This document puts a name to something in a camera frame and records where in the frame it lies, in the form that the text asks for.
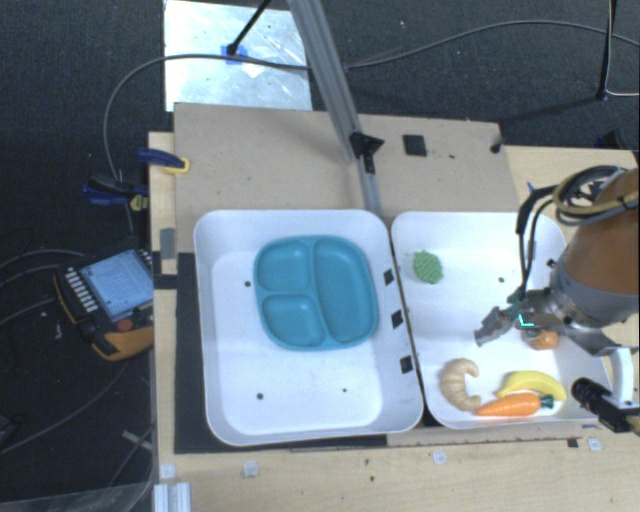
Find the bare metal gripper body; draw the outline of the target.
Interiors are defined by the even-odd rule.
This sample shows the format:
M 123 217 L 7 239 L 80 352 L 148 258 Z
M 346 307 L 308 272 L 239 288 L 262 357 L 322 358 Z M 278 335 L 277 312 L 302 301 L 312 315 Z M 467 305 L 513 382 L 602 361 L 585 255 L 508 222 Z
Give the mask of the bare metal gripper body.
M 604 333 L 605 327 L 621 321 L 614 305 L 614 295 L 609 293 L 530 290 L 518 306 L 513 325 L 524 331 L 556 332 L 592 356 L 608 356 L 621 348 Z

